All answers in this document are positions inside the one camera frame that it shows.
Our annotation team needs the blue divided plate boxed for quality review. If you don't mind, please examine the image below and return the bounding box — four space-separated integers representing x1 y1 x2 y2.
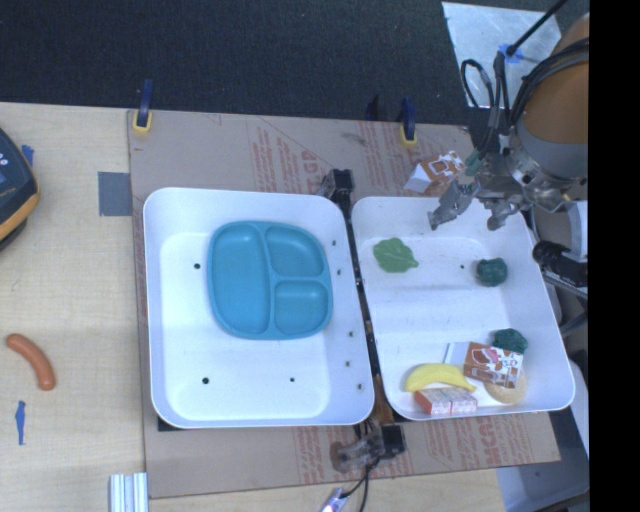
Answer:
206 220 335 342

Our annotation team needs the pale yellow biscuit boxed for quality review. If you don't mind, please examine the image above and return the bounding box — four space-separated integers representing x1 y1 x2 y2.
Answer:
483 371 528 405

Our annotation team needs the orange flat packet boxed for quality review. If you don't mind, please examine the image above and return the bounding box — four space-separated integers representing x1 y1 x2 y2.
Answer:
413 386 479 417

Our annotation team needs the black block with thin wires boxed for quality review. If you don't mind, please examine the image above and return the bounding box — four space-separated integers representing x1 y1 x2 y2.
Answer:
328 422 407 472
315 168 356 202

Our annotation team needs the light green lettuce leaf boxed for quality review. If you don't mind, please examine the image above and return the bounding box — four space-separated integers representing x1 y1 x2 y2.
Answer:
372 237 421 275

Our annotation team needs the thin black and white rod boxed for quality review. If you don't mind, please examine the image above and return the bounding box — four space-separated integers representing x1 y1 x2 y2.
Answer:
342 198 387 422

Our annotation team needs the brown cardboard board red print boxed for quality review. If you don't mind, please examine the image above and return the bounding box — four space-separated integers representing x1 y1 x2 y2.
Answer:
126 109 562 499

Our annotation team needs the black cylinder on white bracket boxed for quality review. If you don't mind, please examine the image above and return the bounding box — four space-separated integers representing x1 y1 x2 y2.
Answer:
531 198 590 290

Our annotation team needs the orange sausage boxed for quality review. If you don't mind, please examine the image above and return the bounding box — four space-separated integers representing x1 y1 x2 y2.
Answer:
5 333 57 392

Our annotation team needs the yellow banana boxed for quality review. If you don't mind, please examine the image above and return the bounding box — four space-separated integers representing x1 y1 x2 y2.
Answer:
403 362 478 394

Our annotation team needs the white plastic tray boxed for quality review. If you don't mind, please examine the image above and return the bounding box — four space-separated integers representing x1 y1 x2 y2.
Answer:
350 195 577 423
142 186 377 430

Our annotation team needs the orange and white carton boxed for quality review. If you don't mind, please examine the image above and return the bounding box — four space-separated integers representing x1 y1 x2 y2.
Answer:
443 340 525 390
403 151 467 198

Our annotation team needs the dark green broccoli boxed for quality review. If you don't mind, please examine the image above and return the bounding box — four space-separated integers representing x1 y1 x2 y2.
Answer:
475 257 510 288
493 327 529 356

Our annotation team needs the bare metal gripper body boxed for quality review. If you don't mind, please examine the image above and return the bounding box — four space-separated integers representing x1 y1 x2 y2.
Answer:
471 147 581 213

